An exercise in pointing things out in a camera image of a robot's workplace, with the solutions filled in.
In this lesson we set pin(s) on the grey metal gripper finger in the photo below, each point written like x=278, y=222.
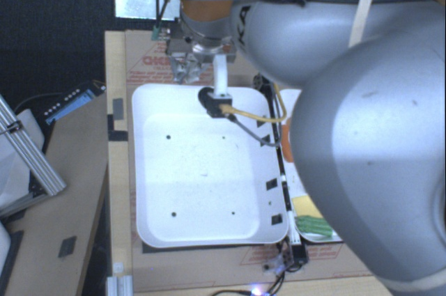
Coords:
x=194, y=71
x=178, y=70

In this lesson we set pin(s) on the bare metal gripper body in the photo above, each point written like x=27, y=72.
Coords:
x=209, y=50

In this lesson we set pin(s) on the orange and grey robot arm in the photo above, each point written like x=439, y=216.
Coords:
x=366, y=113

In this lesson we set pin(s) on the orange curved object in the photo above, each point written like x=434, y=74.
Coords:
x=287, y=145

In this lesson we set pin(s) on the thin black and white rod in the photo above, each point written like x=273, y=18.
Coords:
x=281, y=162

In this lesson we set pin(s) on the brown cardboard board, red print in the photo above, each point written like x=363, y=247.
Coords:
x=120, y=183

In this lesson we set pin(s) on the yellow flat block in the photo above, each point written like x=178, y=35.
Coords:
x=304, y=206

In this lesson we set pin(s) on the green ribbed packet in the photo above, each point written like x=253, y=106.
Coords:
x=313, y=225

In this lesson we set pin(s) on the black cylinder on white bracket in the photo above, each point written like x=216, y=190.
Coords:
x=220, y=78

